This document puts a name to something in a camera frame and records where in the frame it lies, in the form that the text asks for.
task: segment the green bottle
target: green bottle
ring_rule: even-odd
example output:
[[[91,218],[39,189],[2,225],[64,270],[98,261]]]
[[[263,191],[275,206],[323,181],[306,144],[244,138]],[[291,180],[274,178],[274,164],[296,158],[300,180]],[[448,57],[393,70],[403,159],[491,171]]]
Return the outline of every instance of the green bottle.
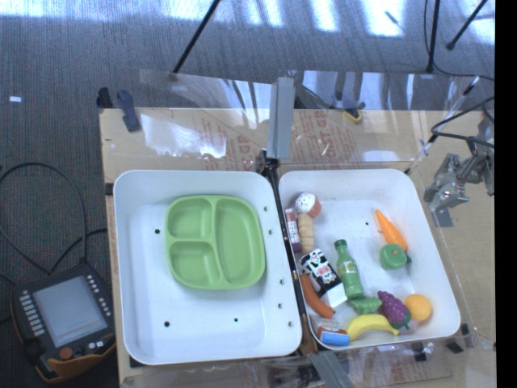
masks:
[[[359,277],[359,270],[354,258],[348,253],[347,240],[337,240],[334,242],[334,247],[338,252],[338,262],[336,263],[336,272],[338,273],[339,279],[345,287],[345,294],[349,299],[354,297],[363,296],[364,289],[361,285],[361,279]]]

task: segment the orange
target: orange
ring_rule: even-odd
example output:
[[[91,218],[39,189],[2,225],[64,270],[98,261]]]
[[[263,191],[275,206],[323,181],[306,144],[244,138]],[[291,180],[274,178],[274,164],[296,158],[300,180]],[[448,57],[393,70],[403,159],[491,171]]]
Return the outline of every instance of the orange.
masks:
[[[404,305],[410,310],[413,320],[422,321],[431,316],[433,307],[429,299],[422,294],[414,293],[404,300]]]

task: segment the gray floor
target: gray floor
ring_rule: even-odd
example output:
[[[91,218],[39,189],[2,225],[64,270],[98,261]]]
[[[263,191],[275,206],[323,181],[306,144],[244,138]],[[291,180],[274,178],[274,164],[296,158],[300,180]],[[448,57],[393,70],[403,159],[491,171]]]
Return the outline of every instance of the gray floor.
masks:
[[[105,86],[114,97],[124,88],[137,106],[170,106],[170,94],[142,84],[141,71],[173,70],[212,1],[0,0],[0,177],[25,162],[52,165],[77,185],[88,230],[105,227],[98,91]],[[486,97],[494,94],[495,0],[453,50],[445,47],[480,2],[441,0],[432,72],[481,75],[476,95]],[[434,7],[435,0],[221,0],[180,73],[263,83],[288,70],[425,73]],[[55,171],[13,171],[0,196],[0,225],[47,268],[80,237],[74,190]],[[87,243],[109,282],[105,233]],[[57,270],[80,255],[77,245]],[[44,276],[1,235],[0,268],[18,282]],[[0,318],[9,314],[10,289],[0,280]],[[0,324],[0,336],[0,386],[45,386],[12,321]],[[117,386],[115,355],[63,386]]]

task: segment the green plate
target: green plate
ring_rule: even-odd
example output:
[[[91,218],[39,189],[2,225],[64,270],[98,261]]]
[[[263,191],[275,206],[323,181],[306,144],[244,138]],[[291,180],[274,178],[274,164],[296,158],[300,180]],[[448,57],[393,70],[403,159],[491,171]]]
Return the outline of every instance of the green plate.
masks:
[[[183,196],[166,213],[169,269],[195,289],[239,289],[263,275],[266,254],[260,221],[233,196]]]

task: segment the table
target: table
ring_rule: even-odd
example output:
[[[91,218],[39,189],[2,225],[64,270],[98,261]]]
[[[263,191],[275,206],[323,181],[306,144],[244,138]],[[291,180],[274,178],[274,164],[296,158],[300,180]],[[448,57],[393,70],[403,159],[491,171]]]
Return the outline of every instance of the table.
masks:
[[[164,78],[149,71],[141,76],[147,84]],[[165,81],[159,84],[199,107],[136,108],[142,129],[135,132],[126,129],[122,109],[99,110],[107,191],[120,174],[132,169],[253,171],[267,146],[270,86],[180,74]],[[282,160],[280,174],[377,167],[404,171],[420,151],[421,140],[444,117],[444,110],[369,109],[368,103],[361,113],[362,121],[355,124],[341,109],[295,109],[291,154]],[[473,135],[481,118],[481,111],[469,113],[451,122],[448,131]],[[447,153],[470,155],[465,142],[440,137],[410,174],[419,196]],[[467,189],[469,202],[447,211],[451,226],[444,226],[443,220],[436,225],[422,200],[460,307],[463,325],[454,337],[420,345],[153,367],[138,365],[124,348],[115,211],[113,196],[107,194],[121,386],[496,386],[494,198],[483,183],[468,184]],[[315,363],[325,375],[313,371]]]

